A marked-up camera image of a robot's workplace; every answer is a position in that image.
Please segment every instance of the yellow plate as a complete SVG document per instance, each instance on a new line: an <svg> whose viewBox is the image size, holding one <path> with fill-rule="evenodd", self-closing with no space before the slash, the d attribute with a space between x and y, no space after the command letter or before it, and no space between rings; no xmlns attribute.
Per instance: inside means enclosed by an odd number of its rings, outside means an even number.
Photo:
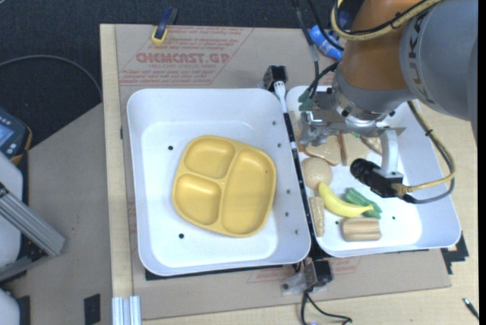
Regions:
<svg viewBox="0 0 486 325"><path fill-rule="evenodd" d="M234 237L267 221L276 169L262 150L236 140L201 136L186 147L175 173L172 202L196 226Z"/></svg>

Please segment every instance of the white tray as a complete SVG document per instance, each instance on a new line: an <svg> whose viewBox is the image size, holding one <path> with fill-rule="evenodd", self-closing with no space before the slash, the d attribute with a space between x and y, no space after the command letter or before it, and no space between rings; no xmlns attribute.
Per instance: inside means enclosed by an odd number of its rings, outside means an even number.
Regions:
<svg viewBox="0 0 486 325"><path fill-rule="evenodd" d="M307 87L291 89L286 102L290 112L298 113L298 97ZM403 183L416 185L443 177L431 141L425 137L406 103L402 104L393 117L387 118L382 125L406 127L398 136L399 171L404 175ZM299 153L299 158L308 158ZM370 152L367 157L381 166L381 156ZM341 234L342 217L324 211L322 237L317 238L320 247L335 257L349 257L364 254L377 254L394 251L414 251L426 248L445 248L454 245L460 238L461 228L450 196L429 204L408 204L398 198L381 198L366 185L355 179L348 166L339 164L333 169L331 188L336 195L343 196L349 187L355 188L366 198L376 202L383 210L380 228L383 237L378 241L345 241ZM426 199L447 190L446 185L434 186L416 191L416 198ZM316 195L306 188L308 196Z"/></svg>
<svg viewBox="0 0 486 325"><path fill-rule="evenodd" d="M297 263L310 232L278 99L263 89L145 89L127 104L140 259L175 276ZM276 195L265 226L247 238L209 232L182 219L172 183L187 144L205 134L260 148L274 161Z"/></svg>

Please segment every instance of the blue object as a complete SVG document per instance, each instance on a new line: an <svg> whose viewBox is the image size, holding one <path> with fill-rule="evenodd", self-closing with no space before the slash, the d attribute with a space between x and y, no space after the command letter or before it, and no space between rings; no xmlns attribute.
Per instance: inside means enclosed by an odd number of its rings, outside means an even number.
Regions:
<svg viewBox="0 0 486 325"><path fill-rule="evenodd" d="M336 59L340 61L342 58L342 51L337 49L333 44L329 43L329 41L324 37L322 32L320 31L317 25L314 25L309 30L309 36L311 37L312 41L318 47L318 49L325 55L329 56L330 58Z"/></svg>

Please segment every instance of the blue and yellow clamp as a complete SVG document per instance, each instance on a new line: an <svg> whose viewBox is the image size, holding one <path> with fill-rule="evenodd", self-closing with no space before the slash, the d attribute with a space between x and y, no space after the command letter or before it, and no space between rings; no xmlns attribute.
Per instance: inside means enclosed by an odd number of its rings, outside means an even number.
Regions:
<svg viewBox="0 0 486 325"><path fill-rule="evenodd" d="M152 32L152 43L156 46L162 45L167 37L167 26L174 23L177 18L178 9L167 7L162 13L159 25Z"/></svg>

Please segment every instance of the yellow cable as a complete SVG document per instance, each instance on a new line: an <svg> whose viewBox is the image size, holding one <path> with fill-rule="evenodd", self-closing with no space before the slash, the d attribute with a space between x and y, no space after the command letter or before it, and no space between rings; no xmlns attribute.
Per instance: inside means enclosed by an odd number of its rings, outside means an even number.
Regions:
<svg viewBox="0 0 486 325"><path fill-rule="evenodd" d="M370 40L370 39L375 39L379 36L382 36L386 33L389 33L391 30L396 29L397 27L400 27L402 24L404 24L406 21L411 20L424 10L434 6L438 2L441 2L443 0L424 0L423 2L420 2L416 4L413 8L410 8L406 13L402 14L399 16L396 20L393 22L390 21L390 23L382 28L381 30L378 30L376 32L370 32L370 33L348 33L344 30L342 30L337 21L336 21L336 7L339 9L339 6L344 2L344 0L337 0L336 6L333 7L333 10L331 11L331 25L333 27L333 30L343 39L347 40Z"/></svg>
<svg viewBox="0 0 486 325"><path fill-rule="evenodd" d="M412 110L412 113L417 119L420 126L422 126L422 128L427 132L430 132L430 128L425 122L422 115L418 112L417 106L412 101L408 101L407 103L409 104L409 107ZM398 183L394 184L392 185L392 188L397 191L398 195L404 195L405 193L412 193L413 191L421 190L423 188L431 188L432 186L441 185L443 183L452 181L452 179L454 178L454 175L456 174L456 164L454 163L454 159L452 158L452 156L450 155L446 147L440 142L439 139L436 138L434 133L430 132L428 136L430 139L432 139L432 142L434 143L435 147L443 153L442 156L447 161L450 174L442 179L422 183L420 185L406 186Z"/></svg>

